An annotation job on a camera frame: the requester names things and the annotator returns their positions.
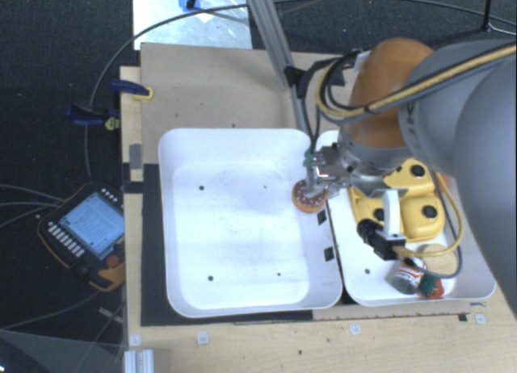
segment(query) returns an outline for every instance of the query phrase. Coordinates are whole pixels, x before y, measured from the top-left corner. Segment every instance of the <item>blue screen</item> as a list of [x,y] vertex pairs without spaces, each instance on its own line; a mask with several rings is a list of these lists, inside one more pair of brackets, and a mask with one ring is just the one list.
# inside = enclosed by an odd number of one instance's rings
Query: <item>blue screen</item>
[[59,223],[99,259],[106,257],[113,243],[124,235],[124,217],[97,193],[82,201]]

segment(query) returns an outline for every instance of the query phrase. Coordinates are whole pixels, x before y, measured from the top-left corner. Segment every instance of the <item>beige round object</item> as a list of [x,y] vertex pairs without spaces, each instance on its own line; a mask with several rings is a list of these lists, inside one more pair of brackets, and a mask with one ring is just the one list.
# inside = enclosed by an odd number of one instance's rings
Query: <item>beige round object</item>
[[[427,244],[418,249],[421,252],[431,253],[440,251],[446,247],[441,244]],[[438,274],[452,274],[457,268],[457,259],[454,253],[447,253],[438,257],[425,257],[423,261],[426,263],[427,269]]]
[[296,183],[292,188],[292,202],[300,211],[308,214],[318,212],[326,201],[326,191],[320,195],[314,196],[313,198],[309,198],[305,194],[306,185],[307,183],[304,179]]

